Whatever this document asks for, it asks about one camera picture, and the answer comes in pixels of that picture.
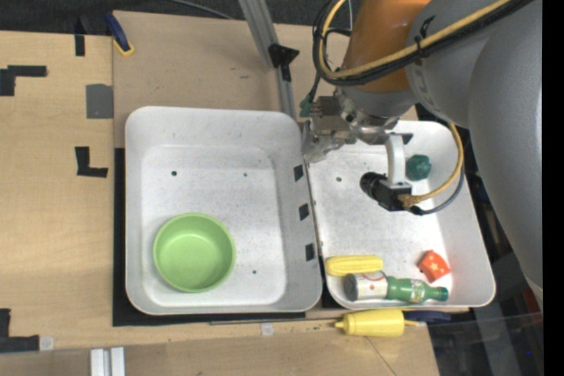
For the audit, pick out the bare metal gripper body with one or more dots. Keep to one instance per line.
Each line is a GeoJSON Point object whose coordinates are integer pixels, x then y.
{"type": "Point", "coordinates": [329, 115]}

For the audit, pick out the white plastic tray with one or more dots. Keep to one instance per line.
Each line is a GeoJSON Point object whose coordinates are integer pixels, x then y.
{"type": "Point", "coordinates": [379, 233]}
{"type": "Point", "coordinates": [211, 189]}

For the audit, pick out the orange carton with star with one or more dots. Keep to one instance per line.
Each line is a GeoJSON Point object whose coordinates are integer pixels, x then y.
{"type": "Point", "coordinates": [434, 266]}

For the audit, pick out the white can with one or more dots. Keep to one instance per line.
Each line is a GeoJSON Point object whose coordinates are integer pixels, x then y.
{"type": "Point", "coordinates": [365, 286]}

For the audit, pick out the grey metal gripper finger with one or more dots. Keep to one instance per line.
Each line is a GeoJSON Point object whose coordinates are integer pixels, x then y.
{"type": "Point", "coordinates": [313, 147]}
{"type": "Point", "coordinates": [341, 141]}

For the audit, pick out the dark green broccoli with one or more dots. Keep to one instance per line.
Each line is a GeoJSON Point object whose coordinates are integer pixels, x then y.
{"type": "Point", "coordinates": [417, 167]}

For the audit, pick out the green bottle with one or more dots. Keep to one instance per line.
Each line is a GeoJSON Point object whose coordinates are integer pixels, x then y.
{"type": "Point", "coordinates": [410, 289]}

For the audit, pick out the black cylinder on white bracket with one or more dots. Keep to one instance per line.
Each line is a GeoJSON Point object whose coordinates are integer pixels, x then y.
{"type": "Point", "coordinates": [388, 191]}

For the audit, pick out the yellow corn cob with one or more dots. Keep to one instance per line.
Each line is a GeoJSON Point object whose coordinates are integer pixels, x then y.
{"type": "Point", "coordinates": [354, 265]}

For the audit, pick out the brown flat board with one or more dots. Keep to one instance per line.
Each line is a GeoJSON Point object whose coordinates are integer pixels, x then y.
{"type": "Point", "coordinates": [198, 66]}

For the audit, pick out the green bowl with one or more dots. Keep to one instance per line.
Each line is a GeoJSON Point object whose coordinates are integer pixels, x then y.
{"type": "Point", "coordinates": [194, 253]}

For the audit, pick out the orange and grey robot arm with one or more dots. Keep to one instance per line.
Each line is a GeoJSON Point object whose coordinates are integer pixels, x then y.
{"type": "Point", "coordinates": [493, 66]}

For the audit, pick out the yellow squeeze bottle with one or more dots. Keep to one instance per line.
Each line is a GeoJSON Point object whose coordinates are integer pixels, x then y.
{"type": "Point", "coordinates": [374, 322]}

